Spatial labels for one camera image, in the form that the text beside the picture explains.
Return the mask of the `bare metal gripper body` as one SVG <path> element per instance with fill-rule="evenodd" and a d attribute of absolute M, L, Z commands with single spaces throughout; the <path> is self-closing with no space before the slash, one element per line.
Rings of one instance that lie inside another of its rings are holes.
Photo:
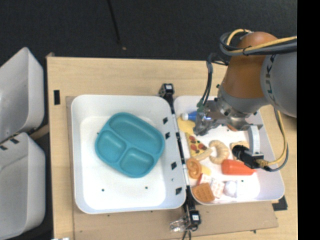
<path fill-rule="evenodd" d="M 227 126 L 231 130 L 247 130 L 251 124 L 246 121 L 250 116 L 248 113 L 240 112 L 223 100 L 209 100 L 197 112 L 198 121 L 218 121 L 220 125 Z"/>

